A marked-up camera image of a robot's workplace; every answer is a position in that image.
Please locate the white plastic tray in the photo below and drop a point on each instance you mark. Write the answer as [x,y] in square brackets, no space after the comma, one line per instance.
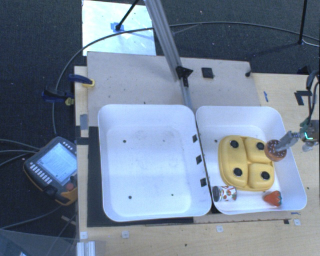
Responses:
[150,170]
[287,180]

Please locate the small white printed can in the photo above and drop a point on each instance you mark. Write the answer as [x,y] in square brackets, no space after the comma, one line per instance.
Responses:
[227,193]

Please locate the brown sprinkled doughnut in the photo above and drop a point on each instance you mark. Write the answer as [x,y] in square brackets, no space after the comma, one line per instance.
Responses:
[272,154]

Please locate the black block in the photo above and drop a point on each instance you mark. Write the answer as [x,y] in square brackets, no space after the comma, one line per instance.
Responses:
[207,72]

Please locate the red toy strawberry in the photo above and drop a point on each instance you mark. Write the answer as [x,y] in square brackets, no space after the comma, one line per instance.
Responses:
[272,198]

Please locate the pale flat board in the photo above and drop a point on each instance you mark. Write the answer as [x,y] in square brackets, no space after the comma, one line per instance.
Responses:
[140,80]

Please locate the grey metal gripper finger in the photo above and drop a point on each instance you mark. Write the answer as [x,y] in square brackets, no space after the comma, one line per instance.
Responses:
[287,138]
[290,144]

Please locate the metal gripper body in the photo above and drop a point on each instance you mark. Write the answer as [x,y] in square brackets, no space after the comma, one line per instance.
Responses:
[313,130]

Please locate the yellow divided plate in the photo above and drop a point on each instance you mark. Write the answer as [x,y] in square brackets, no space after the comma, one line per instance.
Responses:
[231,157]

